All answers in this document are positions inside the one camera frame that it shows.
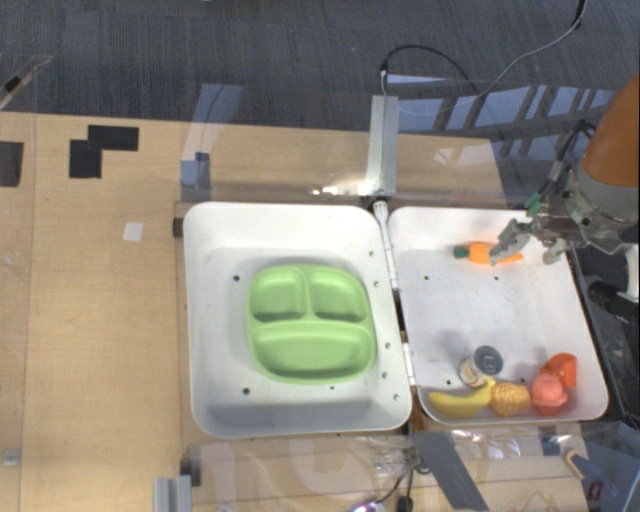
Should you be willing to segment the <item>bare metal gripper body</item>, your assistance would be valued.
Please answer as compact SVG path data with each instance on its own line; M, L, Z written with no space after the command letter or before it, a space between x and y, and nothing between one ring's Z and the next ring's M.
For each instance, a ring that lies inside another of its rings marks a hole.
M528 233L547 248L584 248L588 242L572 217L567 198L533 198L527 203Z

